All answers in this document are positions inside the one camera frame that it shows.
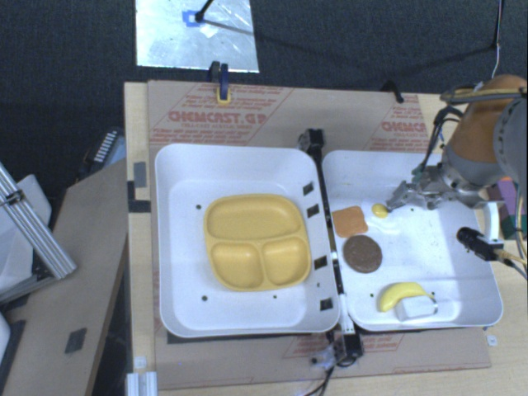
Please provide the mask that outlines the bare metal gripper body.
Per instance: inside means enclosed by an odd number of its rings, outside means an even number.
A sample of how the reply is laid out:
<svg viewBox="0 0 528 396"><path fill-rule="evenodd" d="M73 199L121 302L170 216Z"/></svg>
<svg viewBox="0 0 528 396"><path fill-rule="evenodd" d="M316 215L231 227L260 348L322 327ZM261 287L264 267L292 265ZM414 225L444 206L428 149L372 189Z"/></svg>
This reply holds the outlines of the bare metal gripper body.
<svg viewBox="0 0 528 396"><path fill-rule="evenodd" d="M428 210L447 201L457 200L470 209L487 202L480 195L482 187L464 179L450 164L418 165L412 171L412 185Z"/></svg>

